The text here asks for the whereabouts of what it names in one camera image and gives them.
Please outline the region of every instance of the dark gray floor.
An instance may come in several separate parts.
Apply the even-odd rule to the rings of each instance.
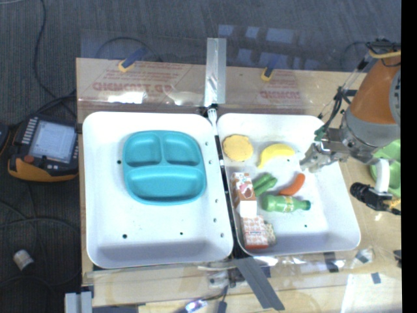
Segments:
[[[262,67],[273,53],[279,68],[351,71],[365,42],[401,42],[401,0],[0,1],[0,121],[8,125],[70,94],[77,57],[124,57],[147,46],[147,59],[204,64],[207,37],[225,37],[228,65]],[[45,113],[73,119],[74,100],[65,103]],[[19,181],[7,173],[7,152],[1,155],[0,312],[64,312],[63,294],[79,291],[73,228],[40,220],[10,225],[49,217],[77,228],[78,202],[78,179]],[[33,255],[36,277],[15,278],[12,255],[21,248]]]

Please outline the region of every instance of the table surface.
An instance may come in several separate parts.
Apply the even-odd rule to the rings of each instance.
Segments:
[[[109,103],[94,99],[85,90],[91,86],[91,78],[109,66],[105,59],[78,59],[78,123],[92,112],[101,110],[141,111],[148,106]],[[153,63],[158,70],[158,63]],[[175,89],[182,92],[196,91],[196,83],[204,82],[201,76],[205,67],[184,67],[181,87],[178,80]],[[271,85],[254,81],[260,79],[258,68],[227,67],[227,100],[236,104],[224,110],[253,112],[266,108],[268,113],[294,113],[318,115],[326,111],[337,87],[349,76],[344,72],[276,71]],[[360,85],[360,76],[353,86]],[[281,81],[287,83],[282,89]],[[277,101],[277,92],[300,94],[285,101]],[[266,104],[262,102],[270,96]],[[234,98],[246,97],[240,105]],[[173,106],[174,112],[193,112],[195,106]],[[354,159],[340,163],[346,187],[354,182],[374,185],[369,168]],[[86,251],[85,232],[85,185],[83,172],[83,140],[79,136],[79,181],[81,205],[81,247],[84,286],[94,286],[93,307],[137,305],[139,312],[175,312],[195,298],[207,299],[208,305],[200,312],[216,312],[223,287],[227,284],[224,265],[164,265],[112,270],[96,270]],[[302,256],[278,257],[270,268],[271,286],[276,290],[288,312],[401,312],[402,274],[394,251],[401,250],[401,217],[387,212],[374,211],[351,197],[352,206],[361,231],[361,241],[353,251],[335,252],[330,255],[304,254]],[[337,265],[337,272],[328,268],[328,257]],[[246,282],[230,284],[225,296],[227,312],[264,312]]]

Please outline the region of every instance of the wooden table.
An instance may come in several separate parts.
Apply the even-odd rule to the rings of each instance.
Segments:
[[[167,95],[169,91],[164,89],[169,90],[168,85],[171,91],[190,92],[191,96],[199,98],[198,95],[204,91],[204,66],[167,63],[139,66],[141,72],[146,72],[141,75],[144,82],[135,76],[139,79],[126,79],[125,83],[133,85],[130,91],[143,92],[147,96],[147,100],[140,105],[106,102],[109,96],[120,94],[120,90],[109,90],[111,83],[112,87],[118,84],[123,87],[121,80],[117,79],[114,66],[117,66],[117,62],[105,59],[77,60],[79,124],[98,110],[196,112],[197,106],[173,106],[172,98]],[[222,110],[258,112],[261,109],[268,113],[318,115],[324,109],[326,113],[330,111],[330,106],[326,107],[326,104],[349,76],[349,73],[344,72],[285,70],[276,71],[272,83],[265,84],[260,80],[260,74],[258,68],[227,67],[228,105]],[[156,78],[155,82],[152,81],[152,75]],[[358,87],[363,77],[361,75],[353,87]],[[332,124],[333,127],[338,126],[339,118]],[[222,282],[225,281],[224,272],[198,265],[94,269],[85,245],[82,135],[79,136],[79,150],[83,285],[94,288],[93,307],[137,305],[139,312],[175,312],[195,298],[210,298],[220,294],[224,286]],[[375,184],[369,168],[354,159],[341,163],[340,167],[348,189],[354,182]],[[269,281],[286,311],[402,310],[401,268],[394,256],[395,250],[401,250],[401,217],[374,211],[353,197],[351,201],[360,226],[361,242],[353,251],[334,253],[338,272],[330,272],[323,254],[279,257],[278,263],[270,268]],[[228,313],[264,311],[245,282],[230,286],[225,301]],[[217,304],[217,300],[209,300],[200,312],[216,312]]]

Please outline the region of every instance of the robotic claw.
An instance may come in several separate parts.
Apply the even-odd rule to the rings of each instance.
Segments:
[[[345,162],[349,157],[367,165],[377,165],[383,159],[375,158],[375,152],[400,138],[401,45],[377,40],[367,43],[367,47],[368,53],[345,84],[338,88],[329,120],[315,131],[315,141],[300,161],[302,170],[316,172],[335,161]],[[349,89],[373,59],[377,61],[359,89]],[[352,93],[355,95],[350,101],[348,96]],[[343,100],[349,106],[342,111],[339,128],[331,128],[330,124],[338,114]],[[353,185],[355,187],[352,186],[351,193],[360,201],[376,210],[391,211],[384,202],[392,199],[392,195],[386,192],[388,184],[386,189],[378,183],[377,188],[358,186],[361,183]]]

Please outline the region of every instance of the round yellow object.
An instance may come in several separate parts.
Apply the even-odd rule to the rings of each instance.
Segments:
[[[245,161],[253,155],[253,146],[248,137],[233,134],[224,139],[223,151],[232,160]]]

